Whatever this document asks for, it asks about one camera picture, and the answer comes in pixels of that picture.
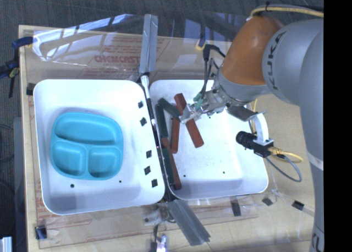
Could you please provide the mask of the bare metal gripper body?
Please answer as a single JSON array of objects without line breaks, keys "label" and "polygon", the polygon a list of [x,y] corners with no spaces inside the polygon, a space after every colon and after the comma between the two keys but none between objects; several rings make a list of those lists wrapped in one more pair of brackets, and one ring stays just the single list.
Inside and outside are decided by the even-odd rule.
[{"label": "bare metal gripper body", "polygon": [[200,91],[193,99],[191,104],[195,112],[207,114],[222,112],[226,107],[232,104],[232,100],[222,90],[215,88],[208,91]]}]

